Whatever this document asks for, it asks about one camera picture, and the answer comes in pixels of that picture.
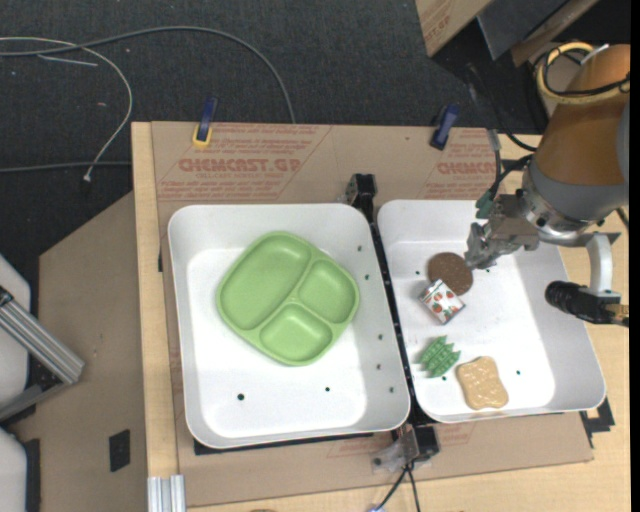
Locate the beige bread slice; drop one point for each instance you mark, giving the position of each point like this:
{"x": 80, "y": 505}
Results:
{"x": 481, "y": 384}

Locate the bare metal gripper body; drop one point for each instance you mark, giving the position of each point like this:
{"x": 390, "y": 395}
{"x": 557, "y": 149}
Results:
{"x": 515, "y": 225}

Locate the small strawberry print carton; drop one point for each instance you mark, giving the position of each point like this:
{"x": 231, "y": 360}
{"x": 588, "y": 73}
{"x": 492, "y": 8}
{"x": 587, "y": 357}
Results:
{"x": 442, "y": 302}

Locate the brown round biscuit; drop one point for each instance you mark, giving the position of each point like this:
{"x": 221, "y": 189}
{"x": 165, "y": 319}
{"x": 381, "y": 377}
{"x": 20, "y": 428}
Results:
{"x": 447, "y": 270}

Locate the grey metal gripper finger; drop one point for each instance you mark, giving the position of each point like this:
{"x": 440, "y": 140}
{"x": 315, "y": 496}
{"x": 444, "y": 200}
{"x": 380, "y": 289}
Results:
{"x": 476, "y": 244}
{"x": 491, "y": 256}

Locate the black cylinder on white bracket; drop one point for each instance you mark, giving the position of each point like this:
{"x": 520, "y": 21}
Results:
{"x": 575, "y": 297}

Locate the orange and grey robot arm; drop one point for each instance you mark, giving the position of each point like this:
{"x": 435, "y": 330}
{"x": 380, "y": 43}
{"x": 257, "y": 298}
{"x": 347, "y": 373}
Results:
{"x": 580, "y": 135}

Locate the brown cardboard board red print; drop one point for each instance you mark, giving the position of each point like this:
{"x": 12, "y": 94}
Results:
{"x": 260, "y": 165}

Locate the white plastic tray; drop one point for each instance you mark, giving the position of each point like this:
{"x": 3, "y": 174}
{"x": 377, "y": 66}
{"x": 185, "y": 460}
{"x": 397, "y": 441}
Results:
{"x": 520, "y": 320}
{"x": 280, "y": 400}

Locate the thin black rod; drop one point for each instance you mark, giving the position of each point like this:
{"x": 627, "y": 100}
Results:
{"x": 389, "y": 295}

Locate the green divided plate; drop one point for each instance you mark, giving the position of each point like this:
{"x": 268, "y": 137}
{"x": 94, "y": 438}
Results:
{"x": 287, "y": 297}

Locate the green pea pods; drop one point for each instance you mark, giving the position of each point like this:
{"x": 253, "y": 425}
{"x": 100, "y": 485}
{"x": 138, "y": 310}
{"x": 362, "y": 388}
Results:
{"x": 439, "y": 356}

